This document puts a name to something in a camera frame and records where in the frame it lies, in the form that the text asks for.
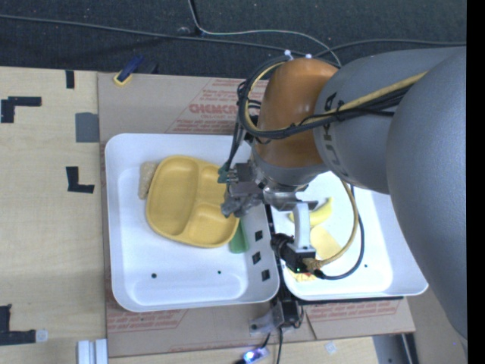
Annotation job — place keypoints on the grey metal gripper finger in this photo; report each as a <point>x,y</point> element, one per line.
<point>248,205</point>
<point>229,208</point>

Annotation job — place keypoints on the black cylinder on white bracket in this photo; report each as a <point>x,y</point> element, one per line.
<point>301,254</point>

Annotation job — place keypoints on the yellow banana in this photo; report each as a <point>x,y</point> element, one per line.
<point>322,212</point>

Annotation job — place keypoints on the yellow pizza slice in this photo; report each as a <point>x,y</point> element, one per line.
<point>326,243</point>

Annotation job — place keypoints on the brown cardboard board red print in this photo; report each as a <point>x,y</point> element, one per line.
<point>151,104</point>

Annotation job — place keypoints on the white plastic tray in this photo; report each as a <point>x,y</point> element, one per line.
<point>379,241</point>
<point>182,279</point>

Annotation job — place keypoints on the yellow divided plate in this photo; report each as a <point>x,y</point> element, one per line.
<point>178,195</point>

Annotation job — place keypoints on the beige biscuit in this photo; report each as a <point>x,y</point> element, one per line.
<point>146,178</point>

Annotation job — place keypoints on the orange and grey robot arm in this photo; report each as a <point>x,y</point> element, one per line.
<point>379,127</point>

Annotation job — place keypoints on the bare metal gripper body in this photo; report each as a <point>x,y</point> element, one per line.
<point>246,188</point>

